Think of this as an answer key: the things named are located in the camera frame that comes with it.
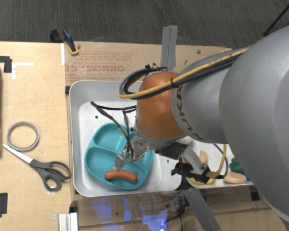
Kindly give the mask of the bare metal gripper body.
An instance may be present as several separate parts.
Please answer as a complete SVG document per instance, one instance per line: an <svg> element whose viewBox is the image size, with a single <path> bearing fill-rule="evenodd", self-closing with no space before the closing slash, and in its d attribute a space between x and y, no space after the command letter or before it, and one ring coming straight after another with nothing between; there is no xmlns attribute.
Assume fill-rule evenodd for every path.
<svg viewBox="0 0 289 231"><path fill-rule="evenodd" d="M153 146L147 141L144 141L141 137L136 136L127 143L124 156L128 159L128 162L139 161L148 151L153 151L156 148L156 146Z"/></svg>

